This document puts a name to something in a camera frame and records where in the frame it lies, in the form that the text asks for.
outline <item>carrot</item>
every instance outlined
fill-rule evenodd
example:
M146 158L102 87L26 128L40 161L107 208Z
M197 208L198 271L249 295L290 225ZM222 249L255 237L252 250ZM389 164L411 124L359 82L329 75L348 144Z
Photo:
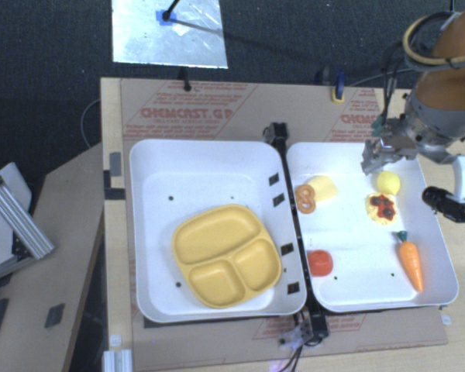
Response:
M410 243L407 239L406 231L398 232L398 238L401 240L399 249L401 263L405 269L405 273L412 282L413 287L418 291L424 290L422 279L422 268L420 266L419 250L414 243Z

